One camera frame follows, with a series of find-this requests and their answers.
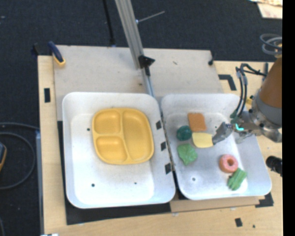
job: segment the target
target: divided yellow plate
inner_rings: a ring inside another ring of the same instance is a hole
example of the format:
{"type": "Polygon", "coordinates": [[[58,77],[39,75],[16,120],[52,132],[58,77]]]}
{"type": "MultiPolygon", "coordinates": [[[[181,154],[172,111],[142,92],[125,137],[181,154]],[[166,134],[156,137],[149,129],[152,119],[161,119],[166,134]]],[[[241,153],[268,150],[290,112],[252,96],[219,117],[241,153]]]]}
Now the divided yellow plate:
{"type": "Polygon", "coordinates": [[[109,164],[137,164],[148,161],[154,142],[147,116],[132,108],[110,108],[92,119],[95,151],[109,164]]]}

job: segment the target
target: white tray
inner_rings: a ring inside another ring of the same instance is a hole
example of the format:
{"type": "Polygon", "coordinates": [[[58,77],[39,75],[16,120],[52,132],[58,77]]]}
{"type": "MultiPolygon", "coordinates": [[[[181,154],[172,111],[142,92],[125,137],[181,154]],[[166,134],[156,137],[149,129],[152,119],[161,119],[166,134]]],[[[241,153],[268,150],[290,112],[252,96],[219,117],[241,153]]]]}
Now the white tray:
{"type": "Polygon", "coordinates": [[[271,179],[255,136],[237,144],[235,139],[238,134],[233,132],[227,139],[209,148],[195,147],[192,139],[179,141],[176,138],[177,130],[183,125],[189,125],[189,112],[202,113],[207,126],[205,132],[214,135],[223,121],[230,123],[229,116],[237,107],[238,101],[238,96],[234,94],[171,94],[162,99],[161,108],[178,186],[185,197],[204,200],[262,196],[271,190],[271,179]],[[198,154],[196,161],[187,166],[177,153],[178,145],[184,143],[192,145],[198,154]],[[218,160],[222,154],[234,155],[239,167],[247,172],[247,178],[236,191],[227,186],[230,174],[219,169],[218,160]]]}
{"type": "Polygon", "coordinates": [[[62,102],[66,194],[78,208],[121,207],[169,202],[176,191],[157,101],[147,94],[73,92],[62,102]],[[91,120],[106,108],[135,108],[147,116],[154,154],[144,163],[111,165],[96,155],[91,120]]]}

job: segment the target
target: donut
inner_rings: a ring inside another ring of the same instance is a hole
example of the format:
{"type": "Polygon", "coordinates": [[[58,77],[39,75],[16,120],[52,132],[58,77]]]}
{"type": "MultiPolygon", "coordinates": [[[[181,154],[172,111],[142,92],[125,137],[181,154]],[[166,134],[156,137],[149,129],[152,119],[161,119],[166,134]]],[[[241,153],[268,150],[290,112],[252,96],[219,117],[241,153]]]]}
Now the donut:
{"type": "Polygon", "coordinates": [[[234,156],[225,154],[221,156],[219,166],[221,171],[225,173],[233,173],[238,169],[238,161],[234,156]]]}

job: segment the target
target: orange square block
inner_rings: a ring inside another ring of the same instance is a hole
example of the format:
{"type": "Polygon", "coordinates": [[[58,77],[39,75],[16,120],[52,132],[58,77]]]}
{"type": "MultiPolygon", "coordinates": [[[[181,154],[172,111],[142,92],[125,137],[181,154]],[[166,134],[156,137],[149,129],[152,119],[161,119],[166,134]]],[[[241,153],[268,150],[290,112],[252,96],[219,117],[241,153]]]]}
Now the orange square block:
{"type": "Polygon", "coordinates": [[[205,117],[200,113],[188,113],[189,127],[192,132],[206,131],[205,117]]]}

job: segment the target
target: wooden table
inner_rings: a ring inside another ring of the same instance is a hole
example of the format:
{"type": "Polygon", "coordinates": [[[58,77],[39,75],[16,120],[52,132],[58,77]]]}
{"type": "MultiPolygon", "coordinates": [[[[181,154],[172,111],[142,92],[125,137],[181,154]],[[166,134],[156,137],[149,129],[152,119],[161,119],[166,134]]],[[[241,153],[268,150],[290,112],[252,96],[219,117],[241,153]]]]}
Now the wooden table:
{"type": "MultiPolygon", "coordinates": [[[[194,66],[196,55],[207,55],[199,51],[180,50],[147,50],[148,54],[172,55],[175,63],[180,60],[190,62],[194,66]]],[[[235,75],[235,67],[243,62],[215,61],[211,66],[217,75],[231,77],[235,86],[239,88],[235,75]]],[[[256,70],[262,70],[262,62],[246,62],[256,70]]],[[[198,203],[193,208],[178,201],[174,204],[173,212],[157,215],[108,219],[84,224],[67,225],[64,205],[63,176],[59,154],[59,136],[57,128],[57,106],[55,94],[55,64],[51,56],[38,57],[39,102],[40,102],[40,130],[41,130],[41,173],[42,173],[42,234],[58,234],[59,236],[180,236],[180,235],[283,235],[283,194],[282,178],[271,172],[272,190],[270,195],[253,197],[232,203],[222,201],[208,201],[198,203]]],[[[254,94],[262,83],[262,76],[247,75],[249,95],[254,94]]],[[[231,90],[227,80],[220,80],[217,91],[239,94],[238,90],[231,90]]],[[[270,155],[282,158],[282,144],[276,144],[265,137],[258,137],[264,159],[270,155]]]]}

